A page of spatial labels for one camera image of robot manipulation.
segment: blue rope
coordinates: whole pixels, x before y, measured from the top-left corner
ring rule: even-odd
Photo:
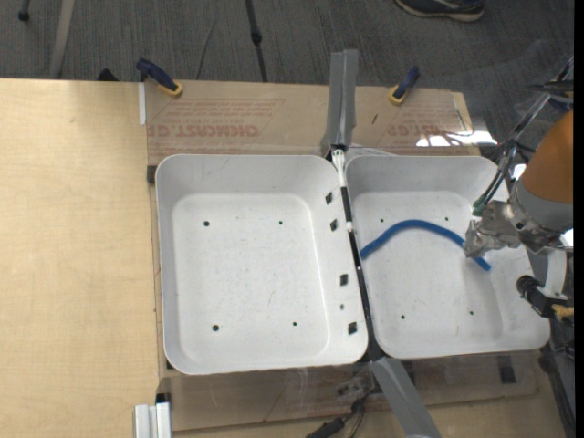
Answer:
[[[411,229],[411,228],[418,228],[428,230],[430,232],[434,232],[435,234],[442,235],[446,238],[450,238],[452,241],[457,243],[460,247],[464,245],[464,239],[455,234],[453,231],[445,229],[440,225],[432,224],[427,221],[420,221],[418,219],[410,219],[408,221],[401,221],[400,223],[392,225],[389,229],[387,229],[383,234],[373,240],[370,244],[366,245],[361,251],[361,259],[367,258],[371,253],[378,250],[382,247],[390,238],[396,235],[398,232]],[[489,265],[483,258],[474,258],[476,263],[482,267],[485,271],[489,271],[491,269],[491,265]]]

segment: wooden board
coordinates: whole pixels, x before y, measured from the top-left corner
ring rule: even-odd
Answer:
[[[157,355],[130,83],[1,80],[0,435],[128,437]]]

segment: gray carpet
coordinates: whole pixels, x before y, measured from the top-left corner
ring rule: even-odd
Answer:
[[[0,0],[0,76],[46,78],[61,0]],[[488,0],[465,24],[419,18],[392,0],[254,0],[267,78],[328,84],[329,54],[360,51],[358,83],[391,86],[411,65],[418,87],[462,91],[474,121],[502,140],[536,98],[527,85],[554,77],[574,51],[575,0]],[[244,0],[77,0],[62,78],[95,79],[109,68],[137,81],[146,57],[175,78],[261,81]],[[557,113],[546,109],[525,135],[535,146]]]

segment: white tray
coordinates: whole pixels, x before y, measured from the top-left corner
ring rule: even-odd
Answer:
[[[159,165],[156,184],[164,348],[174,368],[209,374],[363,356],[367,330],[328,162],[176,155]]]
[[[407,219],[464,237],[472,202],[494,173],[478,157],[350,160],[360,248]],[[276,370],[363,356],[369,338],[331,163],[176,155],[159,165],[156,187],[164,348],[174,368],[192,375]],[[506,191],[495,198],[505,200]],[[545,344],[548,321],[515,287],[532,275],[526,251],[492,251],[486,259],[490,272],[420,229],[370,255],[363,271],[380,347],[419,359]]]
[[[464,238],[473,201],[496,166],[480,157],[356,157],[347,182],[360,248],[400,221],[420,219]],[[495,196],[506,200],[501,187]],[[460,246],[425,229],[392,237],[363,261],[376,339],[390,356],[420,359],[537,349],[549,323],[516,290],[533,276],[527,251],[485,257],[485,272]]]

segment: clamp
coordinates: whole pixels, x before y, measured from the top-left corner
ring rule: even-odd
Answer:
[[[405,79],[391,89],[388,100],[396,106],[401,105],[407,97],[408,90],[415,84],[419,77],[420,70],[414,65],[408,70]]]
[[[158,84],[158,89],[169,96],[177,97],[183,92],[183,85],[174,81],[162,68],[154,65],[150,60],[141,58],[136,64],[136,68],[143,78],[153,78]]]

